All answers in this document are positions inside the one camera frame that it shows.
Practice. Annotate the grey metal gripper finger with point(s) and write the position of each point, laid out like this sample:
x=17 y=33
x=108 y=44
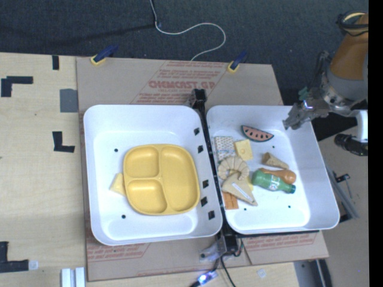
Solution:
x=291 y=117
x=302 y=120

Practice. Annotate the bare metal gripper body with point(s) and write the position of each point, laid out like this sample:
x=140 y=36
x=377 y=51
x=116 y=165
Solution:
x=321 y=103

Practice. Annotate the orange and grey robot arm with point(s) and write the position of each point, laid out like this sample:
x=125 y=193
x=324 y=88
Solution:
x=348 y=58

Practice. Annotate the red watermelon slice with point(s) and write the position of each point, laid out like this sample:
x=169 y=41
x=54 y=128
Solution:
x=254 y=134

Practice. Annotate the tan ice cream cone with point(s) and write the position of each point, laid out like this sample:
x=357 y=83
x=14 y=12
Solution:
x=272 y=160

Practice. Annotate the orange chicken drumstick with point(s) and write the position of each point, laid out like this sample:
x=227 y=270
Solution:
x=287 y=175

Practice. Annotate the yellow cheese block with holes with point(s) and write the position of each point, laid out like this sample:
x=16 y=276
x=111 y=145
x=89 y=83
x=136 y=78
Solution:
x=243 y=149

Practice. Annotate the green plastic bottle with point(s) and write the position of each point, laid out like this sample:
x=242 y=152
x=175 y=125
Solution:
x=267 y=181

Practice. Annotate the white patterned packet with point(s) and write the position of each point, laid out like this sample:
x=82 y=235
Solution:
x=223 y=146

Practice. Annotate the tan croissant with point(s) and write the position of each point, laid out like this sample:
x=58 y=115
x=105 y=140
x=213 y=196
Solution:
x=232 y=164

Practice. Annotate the thin black rod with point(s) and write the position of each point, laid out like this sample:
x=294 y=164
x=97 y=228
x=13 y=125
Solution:
x=213 y=160

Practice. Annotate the tan sandwich wedge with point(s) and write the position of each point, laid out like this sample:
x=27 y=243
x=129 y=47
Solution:
x=239 y=190

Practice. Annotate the white plastic tray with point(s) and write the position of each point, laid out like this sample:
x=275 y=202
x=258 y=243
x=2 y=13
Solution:
x=278 y=217
x=143 y=121

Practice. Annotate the orange cracker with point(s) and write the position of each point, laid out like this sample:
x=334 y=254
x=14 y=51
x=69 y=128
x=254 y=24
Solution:
x=229 y=202

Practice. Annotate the brown cardboard board red print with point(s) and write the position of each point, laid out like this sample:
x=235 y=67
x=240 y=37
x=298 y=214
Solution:
x=167 y=79

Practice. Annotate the yellow divided plate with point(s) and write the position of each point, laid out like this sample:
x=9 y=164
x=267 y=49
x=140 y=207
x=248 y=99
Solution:
x=167 y=178

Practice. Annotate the pale yellow cheese wedge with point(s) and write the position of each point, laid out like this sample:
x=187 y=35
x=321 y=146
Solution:
x=117 y=184

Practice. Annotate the black cylinder on white bracket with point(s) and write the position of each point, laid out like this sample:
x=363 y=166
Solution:
x=353 y=143

